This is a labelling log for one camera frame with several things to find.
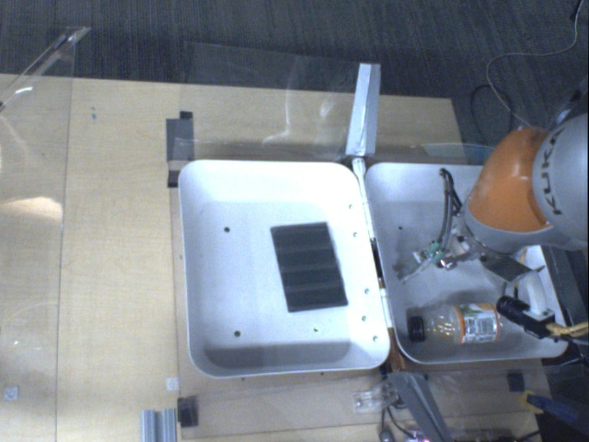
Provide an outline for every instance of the clear plastic bottle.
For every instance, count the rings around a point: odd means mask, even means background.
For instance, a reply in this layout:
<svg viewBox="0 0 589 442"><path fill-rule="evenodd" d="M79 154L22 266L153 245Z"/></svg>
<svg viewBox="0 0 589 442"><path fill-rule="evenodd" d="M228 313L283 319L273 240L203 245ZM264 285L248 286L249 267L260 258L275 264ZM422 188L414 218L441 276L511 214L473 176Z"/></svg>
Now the clear plastic bottle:
<svg viewBox="0 0 589 442"><path fill-rule="evenodd" d="M499 339L501 322L491 303L439 305L408 313L407 329L412 343L495 343Z"/></svg>

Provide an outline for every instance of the gray floor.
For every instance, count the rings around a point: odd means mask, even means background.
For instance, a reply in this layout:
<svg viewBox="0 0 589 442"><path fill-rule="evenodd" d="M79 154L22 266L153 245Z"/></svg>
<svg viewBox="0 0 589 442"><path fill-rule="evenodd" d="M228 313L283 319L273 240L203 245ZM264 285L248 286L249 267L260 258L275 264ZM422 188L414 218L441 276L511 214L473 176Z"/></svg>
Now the gray floor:
<svg viewBox="0 0 589 442"><path fill-rule="evenodd" d="M0 70L21 70L30 57L26 47L63 25L92 27L79 47L77 76L202 81L193 42L379 62L383 93L451 98L463 139L494 145L517 121L488 87L479 87L486 63L504 52L568 46L575 2L0 0ZM497 86L530 122L548 124L587 74L586 3L579 34L565 54L493 66Z"/></svg>

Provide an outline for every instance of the bottle label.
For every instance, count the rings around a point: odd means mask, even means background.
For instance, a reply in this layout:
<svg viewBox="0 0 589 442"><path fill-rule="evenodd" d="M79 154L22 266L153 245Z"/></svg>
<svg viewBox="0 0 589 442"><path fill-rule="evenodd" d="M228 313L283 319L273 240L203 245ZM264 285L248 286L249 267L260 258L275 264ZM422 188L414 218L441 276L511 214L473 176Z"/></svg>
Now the bottle label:
<svg viewBox="0 0 589 442"><path fill-rule="evenodd" d="M499 315L491 303L454 306L460 323L460 343L494 343L499 338Z"/></svg>

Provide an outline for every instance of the wooden table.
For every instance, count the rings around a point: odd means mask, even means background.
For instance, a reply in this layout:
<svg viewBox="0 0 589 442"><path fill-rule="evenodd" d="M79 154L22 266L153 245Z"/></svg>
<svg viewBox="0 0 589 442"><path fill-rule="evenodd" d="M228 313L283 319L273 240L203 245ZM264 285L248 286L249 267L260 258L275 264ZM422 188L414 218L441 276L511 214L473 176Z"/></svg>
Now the wooden table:
<svg viewBox="0 0 589 442"><path fill-rule="evenodd" d="M179 396L166 119L178 118L181 110L197 111L195 116L213 128L221 123L220 132L230 134L235 126L219 113L232 112L240 125L236 137L249 130L258 136L261 123L274 131L284 123L283 111L263 103L283 99L280 92L74 80L57 346L60 442L140 440L141 411L174 407ZM299 101L315 103L316 96L308 92ZM186 100L195 105L187 107ZM382 97L379 125L379 143L460 140L447 99ZM23 424L11 425L7 434L0 426L0 438L32 440L34 421L22 417ZM532 414L524 412L498 413L486 421L519 427L521 434L535 427ZM215 440L372 441L377 428Z"/></svg>

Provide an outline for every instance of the black bottle cap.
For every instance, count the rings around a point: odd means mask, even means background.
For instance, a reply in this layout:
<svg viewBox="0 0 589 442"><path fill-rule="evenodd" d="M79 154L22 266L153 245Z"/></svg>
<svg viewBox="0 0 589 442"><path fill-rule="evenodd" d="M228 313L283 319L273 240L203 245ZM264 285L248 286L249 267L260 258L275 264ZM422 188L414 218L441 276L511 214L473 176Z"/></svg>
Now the black bottle cap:
<svg viewBox="0 0 589 442"><path fill-rule="evenodd" d="M409 330L409 340L413 343L422 343L425 341L425 326L421 316L411 316L407 320L407 329Z"/></svg>

